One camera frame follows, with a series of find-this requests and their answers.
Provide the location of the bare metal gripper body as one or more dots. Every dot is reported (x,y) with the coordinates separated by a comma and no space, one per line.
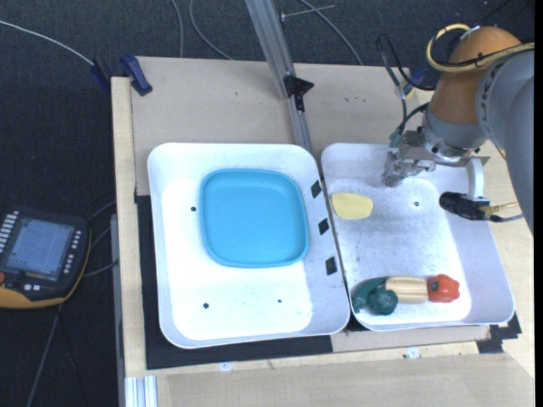
(418,148)

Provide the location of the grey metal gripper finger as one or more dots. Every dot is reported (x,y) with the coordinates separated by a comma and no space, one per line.
(406,172)
(390,172)

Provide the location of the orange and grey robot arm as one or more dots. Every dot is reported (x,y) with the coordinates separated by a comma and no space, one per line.
(500,96)

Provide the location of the white plastic tray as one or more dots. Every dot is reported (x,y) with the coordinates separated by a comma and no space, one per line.
(237,303)
(403,244)

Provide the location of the tan striped bread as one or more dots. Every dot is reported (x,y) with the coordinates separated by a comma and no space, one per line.
(407,290)

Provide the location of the red bell pepper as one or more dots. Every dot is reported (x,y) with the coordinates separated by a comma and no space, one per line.
(443,288)

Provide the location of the green curved vegetable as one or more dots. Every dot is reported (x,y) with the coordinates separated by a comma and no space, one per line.
(362,291)

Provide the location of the dark green broccoli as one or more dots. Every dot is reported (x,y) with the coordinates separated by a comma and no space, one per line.
(382,301)

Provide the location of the blue plate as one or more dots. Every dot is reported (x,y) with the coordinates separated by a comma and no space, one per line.
(254,219)

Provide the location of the pale brown flat board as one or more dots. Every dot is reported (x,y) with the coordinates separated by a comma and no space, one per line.
(220,104)

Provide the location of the black cylinder on white bracket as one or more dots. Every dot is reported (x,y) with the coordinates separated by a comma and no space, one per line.
(464,206)

